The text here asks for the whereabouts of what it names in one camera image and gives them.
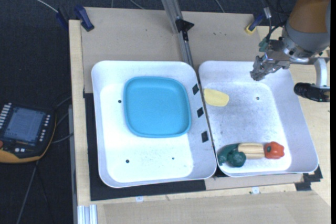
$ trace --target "wooden table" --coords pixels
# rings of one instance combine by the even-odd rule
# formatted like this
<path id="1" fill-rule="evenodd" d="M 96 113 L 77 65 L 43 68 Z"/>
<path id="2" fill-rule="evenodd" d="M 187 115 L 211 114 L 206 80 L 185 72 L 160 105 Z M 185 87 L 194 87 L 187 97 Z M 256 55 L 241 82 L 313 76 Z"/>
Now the wooden table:
<path id="1" fill-rule="evenodd" d="M 78 20 L 69 22 L 79 223 L 85 223 L 81 221 L 88 214 L 83 212 L 89 206 L 100 224 L 331 222 L 330 104 L 303 98 L 300 103 L 324 176 L 311 191 L 296 191 L 294 183 L 303 182 L 302 174 L 212 177 L 205 180 L 206 191 L 91 201 L 83 92 L 92 92 L 92 66 L 101 60 L 181 61 L 182 56 L 162 10 L 86 10 L 94 30 L 86 32 Z M 254 61 L 260 54 L 260 35 L 267 27 L 258 29 L 260 35 L 246 34 L 252 15 L 183 12 L 183 16 L 195 24 L 188 33 L 196 71 L 206 60 Z M 290 71 L 295 83 L 315 81 L 313 66 L 292 66 Z"/>

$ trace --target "white tray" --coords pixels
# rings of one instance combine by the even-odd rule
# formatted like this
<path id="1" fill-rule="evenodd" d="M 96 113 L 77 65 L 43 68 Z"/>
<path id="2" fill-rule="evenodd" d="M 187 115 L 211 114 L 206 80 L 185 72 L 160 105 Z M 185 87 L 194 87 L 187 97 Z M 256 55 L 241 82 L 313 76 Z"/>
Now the white tray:
<path id="1" fill-rule="evenodd" d="M 202 89 L 229 95 L 226 106 L 206 104 L 215 151 L 234 143 L 276 141 L 285 147 L 281 159 L 248 159 L 238 167 L 223 164 L 228 176 L 309 173 L 318 166 L 313 145 L 289 70 L 269 74 L 264 80 L 250 77 L 253 62 L 207 61 L 201 64 Z"/>
<path id="2" fill-rule="evenodd" d="M 183 62 L 102 61 L 95 64 L 91 75 L 99 175 L 106 185 L 120 188 L 205 179 L 214 174 L 216 157 L 205 113 L 198 117 L 197 110 L 204 108 L 201 91 L 193 91 L 195 85 L 199 87 L 193 68 Z M 124 85 L 140 76 L 175 79 L 186 88 L 192 118 L 186 134 L 147 138 L 128 129 L 122 103 Z"/>

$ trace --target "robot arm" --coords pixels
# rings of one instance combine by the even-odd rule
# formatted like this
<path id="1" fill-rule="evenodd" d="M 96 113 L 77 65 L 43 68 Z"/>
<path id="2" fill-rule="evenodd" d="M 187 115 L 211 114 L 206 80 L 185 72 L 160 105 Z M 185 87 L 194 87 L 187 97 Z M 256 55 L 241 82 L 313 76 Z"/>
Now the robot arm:
<path id="1" fill-rule="evenodd" d="M 279 40 L 269 36 L 259 44 L 262 57 L 256 56 L 251 77 L 259 81 L 267 74 L 290 64 L 314 65 L 317 83 L 298 83 L 295 93 L 319 102 L 330 101 L 326 63 L 319 55 L 330 45 L 330 0 L 297 0 Z"/>

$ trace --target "black floor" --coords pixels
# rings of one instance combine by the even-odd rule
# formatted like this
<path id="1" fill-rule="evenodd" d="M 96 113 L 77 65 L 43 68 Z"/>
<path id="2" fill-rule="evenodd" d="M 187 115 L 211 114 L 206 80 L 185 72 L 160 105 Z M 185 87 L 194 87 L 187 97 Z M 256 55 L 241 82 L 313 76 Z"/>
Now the black floor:
<path id="1" fill-rule="evenodd" d="M 111 7 L 112 0 L 42 0 L 62 8 L 74 18 L 76 4 Z M 134 0 L 146 9 L 162 9 L 160 0 Z M 222 12 L 214 0 L 179 0 L 181 10 Z M 260 0 L 218 0 L 227 13 L 262 12 Z M 277 6 L 277 0 L 269 0 Z M 281 0 L 291 10 L 295 0 Z M 113 0 L 116 8 L 138 8 L 129 0 Z M 55 19 L 55 11 L 36 0 L 0 0 L 0 103 L 50 107 L 67 100 L 71 93 L 68 33 Z M 272 24 L 285 19 L 273 13 Z M 71 100 L 57 109 L 66 115 Z M 69 134 L 65 118 L 55 139 Z M 36 163 L 0 164 L 0 223 L 16 223 L 33 171 L 20 223 L 72 223 L 69 141 L 52 144 Z"/>

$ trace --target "blue tray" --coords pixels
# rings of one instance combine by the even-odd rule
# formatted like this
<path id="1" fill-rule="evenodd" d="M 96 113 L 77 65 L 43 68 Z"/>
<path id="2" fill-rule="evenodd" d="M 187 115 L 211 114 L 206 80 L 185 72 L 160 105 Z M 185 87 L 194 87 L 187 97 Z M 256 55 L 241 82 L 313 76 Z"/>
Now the blue tray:
<path id="1" fill-rule="evenodd" d="M 124 115 L 130 131 L 143 137 L 188 132 L 191 112 L 184 86 L 164 77 L 134 77 L 124 86 Z"/>

